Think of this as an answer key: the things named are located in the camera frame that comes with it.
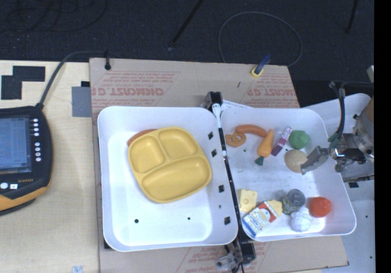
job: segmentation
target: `beige round toy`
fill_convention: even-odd
[[[292,149],[285,153],[284,160],[290,170],[301,173],[301,165],[307,161],[307,155],[301,150]]]

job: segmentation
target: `plush carrot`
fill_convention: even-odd
[[[266,137],[262,140],[261,144],[258,146],[257,153],[259,158],[255,160],[255,163],[262,166],[263,160],[270,156],[271,151],[273,149],[273,140],[274,140],[274,130],[271,129],[266,135]]]

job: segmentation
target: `screen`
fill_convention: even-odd
[[[29,118],[0,118],[0,175],[31,172]]]

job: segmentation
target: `white plastic tray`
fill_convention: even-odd
[[[154,203],[131,172],[126,142],[145,129],[168,126],[182,127],[194,136],[211,164],[212,179],[189,197]],[[98,116],[98,134],[103,233],[113,249],[128,252],[223,245],[236,238],[232,193],[216,118],[210,111],[199,107],[107,107]]]
[[[232,134],[238,125],[254,124],[266,130],[274,129],[274,143],[278,141],[286,126],[306,131],[311,140],[302,149],[307,155],[317,146],[327,147],[327,134],[321,117],[309,109],[230,108],[222,113],[225,134]],[[277,241],[327,235],[347,235],[356,228],[356,216],[346,192],[342,177],[334,169],[335,161],[330,157],[321,167],[305,175],[292,172],[284,161],[284,154],[292,147],[287,143],[277,156],[265,158],[263,165],[258,158],[257,147],[261,138],[246,134],[247,140],[240,147],[227,146],[228,161],[235,189],[250,189],[258,192],[258,201],[279,200],[291,189],[301,190],[309,207],[311,197],[323,196],[332,202],[332,211],[322,218],[314,218],[305,232],[296,232],[290,226],[290,216],[282,214],[260,234],[249,237],[256,241]]]

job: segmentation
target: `cardboard sheet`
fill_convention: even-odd
[[[200,106],[208,92],[251,107],[299,108],[287,67],[267,65],[257,79],[254,65],[205,64],[160,60],[90,60],[93,142],[97,193],[98,237],[102,273],[217,272],[214,261],[225,255],[224,246],[116,252],[104,248],[101,210],[100,159],[97,117],[108,106]],[[340,236],[254,243],[257,258],[246,273],[291,272],[346,266],[348,259]]]

